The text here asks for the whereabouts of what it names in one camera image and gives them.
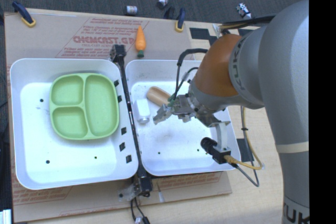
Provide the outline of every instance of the green plate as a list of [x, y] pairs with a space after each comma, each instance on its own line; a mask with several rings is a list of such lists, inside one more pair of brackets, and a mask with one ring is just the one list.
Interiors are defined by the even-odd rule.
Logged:
[[102, 138], [119, 125], [118, 96], [113, 82], [97, 73], [75, 73], [57, 78], [49, 96], [55, 132], [71, 140]]

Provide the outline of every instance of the toy carrot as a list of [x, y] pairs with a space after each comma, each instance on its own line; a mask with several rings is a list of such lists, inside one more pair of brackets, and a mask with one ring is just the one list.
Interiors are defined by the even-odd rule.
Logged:
[[146, 48], [146, 39], [141, 25], [138, 27], [138, 33], [135, 39], [135, 48], [138, 50], [138, 57], [143, 58], [144, 57], [143, 51]]

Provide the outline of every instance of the gray robot arm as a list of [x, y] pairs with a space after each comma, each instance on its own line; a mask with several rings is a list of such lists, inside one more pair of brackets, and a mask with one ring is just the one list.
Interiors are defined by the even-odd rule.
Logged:
[[265, 107], [284, 177], [282, 223], [309, 223], [309, 1], [295, 3], [247, 35], [223, 35], [208, 50], [188, 95], [154, 117], [194, 116], [207, 126], [230, 105]]

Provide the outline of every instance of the clamp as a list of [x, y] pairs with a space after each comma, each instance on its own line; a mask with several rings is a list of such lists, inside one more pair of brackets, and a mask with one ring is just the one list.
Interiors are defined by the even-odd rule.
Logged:
[[163, 18], [172, 20], [174, 16], [174, 11], [175, 8], [173, 6], [169, 7], [169, 9], [167, 9], [167, 11], [164, 13]]
[[175, 23], [175, 30], [179, 33], [181, 33], [184, 29], [184, 17], [185, 17], [185, 8], [181, 8], [180, 9], [180, 14], [179, 16], [176, 18], [176, 23]]
[[21, 20], [28, 27], [34, 27], [36, 25], [36, 21], [31, 17], [27, 9], [20, 2], [13, 1], [12, 6], [14, 7], [15, 12], [19, 12], [21, 14]]

